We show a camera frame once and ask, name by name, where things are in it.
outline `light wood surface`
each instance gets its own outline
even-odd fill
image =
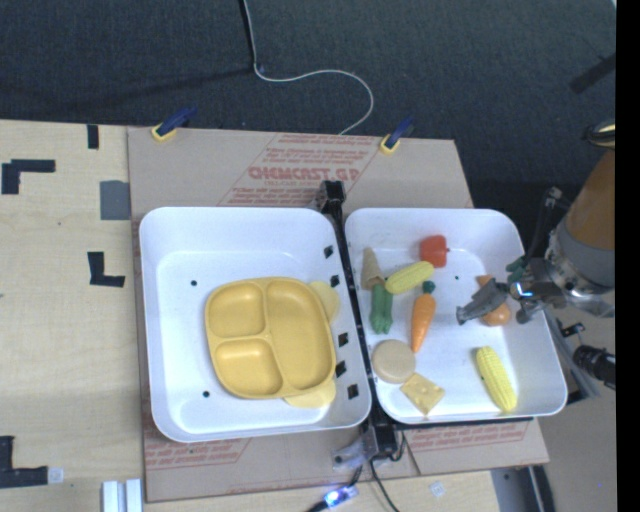
[[[15,436],[14,467],[47,465],[64,481],[0,490],[0,509],[100,510],[100,485],[143,478],[138,348],[129,221],[100,220],[101,181],[128,181],[126,129],[0,121],[0,162],[54,159],[0,196],[0,435]],[[87,252],[123,288],[89,285]],[[437,497],[430,486],[440,485]],[[489,472],[388,480],[403,512],[499,510]],[[390,510],[374,483],[345,510]],[[300,510],[328,489],[147,504],[145,510]]]

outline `white tray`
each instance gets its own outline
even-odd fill
[[[511,220],[481,209],[372,208],[353,212],[345,230],[370,354],[385,339],[408,342],[412,305],[421,290],[394,296],[391,331],[376,334],[369,324],[371,292],[359,283],[364,248],[375,251],[386,276],[419,261],[418,244],[426,236],[444,235],[450,249],[447,265],[431,277],[437,309],[416,368],[443,387],[445,397],[425,419],[399,385],[375,377],[380,404],[389,416],[406,424],[435,424],[545,416],[562,409],[566,382],[544,315],[520,325],[515,320],[518,305],[509,298],[512,319],[505,326],[488,327],[479,319],[460,326],[456,321],[456,307],[469,303],[479,288],[476,276],[492,274],[505,282],[505,266],[524,253]],[[480,380],[472,354],[483,345],[498,352],[518,394],[518,406],[510,413],[493,404]]]
[[[323,215],[297,208],[160,208],[143,218],[140,248],[151,408],[164,435],[179,442],[254,437],[347,428],[367,417],[363,355],[335,232]],[[273,276],[307,283],[338,277],[341,309],[331,330],[346,371],[336,378],[329,406],[237,398],[216,377],[204,324],[208,295],[232,281]]]

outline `toy carrot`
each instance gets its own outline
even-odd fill
[[[411,350],[414,353],[422,347],[435,313],[436,300],[430,293],[423,293],[414,301],[411,315]]]

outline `black fabric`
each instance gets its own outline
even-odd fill
[[[267,76],[353,72],[375,95],[351,133],[456,141],[477,207],[525,242],[551,185],[574,197],[615,118],[611,0],[248,0]],[[368,108],[355,80],[272,84],[252,73],[241,0],[0,3],[0,118],[339,133]]]

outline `white cable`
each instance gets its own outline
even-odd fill
[[[285,82],[295,82],[297,80],[303,80],[305,78],[308,78],[314,75],[323,75],[323,74],[344,75],[349,78],[353,78],[354,80],[357,80],[366,89],[367,94],[369,95],[369,109],[367,110],[364,116],[362,116],[358,121],[353,123],[351,126],[342,130],[338,135],[344,135],[347,132],[353,130],[356,126],[359,126],[360,124],[362,124],[371,115],[371,112],[373,111],[373,92],[371,91],[371,88],[367,85],[367,83],[362,78],[360,78],[357,75],[354,75],[353,73],[343,71],[342,69],[320,69],[317,71],[310,71],[309,73],[303,73],[302,75],[294,76],[290,78],[269,78],[263,75],[258,69],[258,55],[256,51],[255,40],[253,38],[253,23],[251,22],[251,13],[249,12],[249,6],[247,5],[247,0],[243,0],[243,3],[244,3],[245,14],[247,16],[249,38],[251,39],[251,53],[253,54],[253,71],[258,78],[264,80],[265,82],[285,83]]]

